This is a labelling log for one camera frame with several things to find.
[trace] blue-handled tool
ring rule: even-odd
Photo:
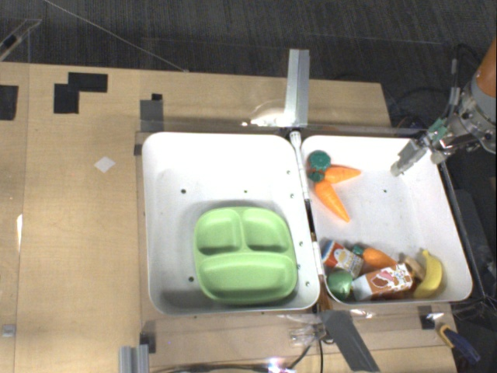
[[[438,329],[438,334],[442,340],[450,347],[460,351],[463,357],[473,366],[475,366],[481,357],[478,352],[468,343],[460,334],[450,329],[448,325],[442,325]]]

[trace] white diamond sticker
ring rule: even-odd
[[[97,163],[95,163],[95,167],[102,173],[107,173],[107,171],[109,171],[109,169],[115,164],[116,162],[114,162],[111,158],[104,156]]]

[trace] bottle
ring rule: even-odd
[[[386,267],[393,267],[397,264],[397,261],[389,257],[387,254],[381,252],[380,250],[373,249],[372,247],[363,249],[361,246],[355,245],[352,249],[352,253],[361,257],[365,263],[378,270]]]

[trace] wooden table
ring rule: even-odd
[[[108,91],[81,92],[77,115],[54,114],[54,84],[66,84],[70,71],[108,74]],[[262,103],[282,106],[286,79],[0,63],[0,85],[19,86],[16,119],[0,121],[0,323],[17,327],[15,337],[0,339],[0,371],[116,372],[119,348],[136,346],[141,331],[139,101],[160,93],[166,118],[241,123]],[[311,81],[309,95],[310,121],[390,125],[378,84]],[[103,157],[115,162],[106,173],[94,166]],[[448,305],[433,311],[454,326]],[[456,371],[450,349],[433,330],[421,330],[415,309],[375,313],[381,318],[356,325],[382,371]],[[244,319],[240,333],[261,318]],[[177,341],[151,356],[154,366],[175,363],[179,350],[184,361],[221,360],[228,340],[232,360],[257,354],[247,350],[250,334],[237,345],[237,331],[170,325]],[[261,341],[266,350],[288,360],[301,352],[289,345],[287,325],[274,330]],[[298,371],[318,371],[317,353],[312,348]],[[325,366],[349,371],[334,345],[325,346]]]

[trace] white cable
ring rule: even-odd
[[[50,0],[41,0],[41,1],[42,2],[46,2],[48,5],[52,5],[56,9],[60,9],[62,12],[65,12],[66,14],[69,14],[70,16],[74,16],[75,18],[80,19],[81,21],[83,21],[85,23],[88,23],[89,25],[92,25],[92,26],[94,26],[97,29],[100,29],[100,30],[102,30],[105,33],[108,33],[110,36],[113,36],[113,37],[117,38],[118,40],[122,41],[123,43],[125,43],[125,44],[127,44],[129,46],[132,46],[132,47],[138,49],[139,51],[144,52],[144,53],[150,55],[151,57],[157,58],[158,60],[160,60],[160,61],[162,61],[162,62],[164,62],[164,63],[172,66],[173,68],[179,69],[180,71],[188,71],[188,69],[183,69],[183,68],[179,67],[178,65],[173,64],[171,61],[168,61],[168,60],[164,59],[163,57],[160,57],[157,54],[152,53],[149,50],[145,50],[144,48],[142,48],[142,47],[140,47],[140,46],[138,46],[138,45],[136,45],[134,43],[131,43],[130,41],[122,38],[121,36],[119,36],[118,34],[115,34],[112,31],[110,31],[110,30],[108,30],[108,29],[100,26],[99,24],[94,23],[94,22],[90,21],[89,19],[83,18],[82,16],[79,16],[78,14],[74,14],[73,12],[65,9],[64,7],[60,7],[59,5],[55,4],[54,2],[51,2]]]

